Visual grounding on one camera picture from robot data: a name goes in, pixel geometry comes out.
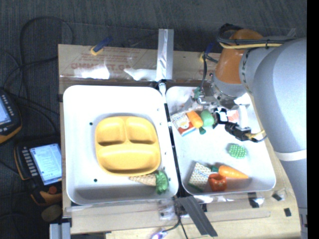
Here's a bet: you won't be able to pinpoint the green ice cream cone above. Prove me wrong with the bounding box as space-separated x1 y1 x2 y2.
128 170 170 194

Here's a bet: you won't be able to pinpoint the black and white small object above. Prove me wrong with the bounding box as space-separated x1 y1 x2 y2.
212 107 229 129

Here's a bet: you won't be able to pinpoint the white and orange juice carton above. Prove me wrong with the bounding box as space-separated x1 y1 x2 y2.
170 111 197 137

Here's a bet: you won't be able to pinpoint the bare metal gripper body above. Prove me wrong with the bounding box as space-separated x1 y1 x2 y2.
198 88 250 111

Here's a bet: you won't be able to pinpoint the green rounded toy fruit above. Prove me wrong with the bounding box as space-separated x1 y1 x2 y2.
200 109 215 127

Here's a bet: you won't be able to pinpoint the black cylinder on white bracket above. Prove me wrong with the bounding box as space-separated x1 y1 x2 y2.
225 104 252 142

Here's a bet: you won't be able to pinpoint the short orange carrot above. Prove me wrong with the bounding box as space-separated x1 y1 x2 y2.
186 111 207 135

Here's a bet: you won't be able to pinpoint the red and white packet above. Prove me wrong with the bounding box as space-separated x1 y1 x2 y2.
227 110 240 123

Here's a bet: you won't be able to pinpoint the black block with thin wires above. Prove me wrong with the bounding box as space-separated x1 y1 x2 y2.
173 199 187 218

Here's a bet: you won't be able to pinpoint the white and blue checkered carton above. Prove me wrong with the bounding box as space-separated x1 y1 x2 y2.
187 161 213 193

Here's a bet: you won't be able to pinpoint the white plastic tray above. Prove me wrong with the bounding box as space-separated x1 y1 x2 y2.
165 86 277 197
62 85 179 206

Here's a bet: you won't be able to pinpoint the orange-red toy pepper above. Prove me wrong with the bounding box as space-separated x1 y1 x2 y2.
208 173 228 192

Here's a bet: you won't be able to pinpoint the long orange carrot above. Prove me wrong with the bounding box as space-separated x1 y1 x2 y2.
210 165 249 180

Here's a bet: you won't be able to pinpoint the green grapes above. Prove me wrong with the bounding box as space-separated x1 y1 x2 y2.
227 143 248 159

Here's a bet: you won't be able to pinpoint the yellow divided plate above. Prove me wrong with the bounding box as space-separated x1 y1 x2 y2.
94 116 161 177

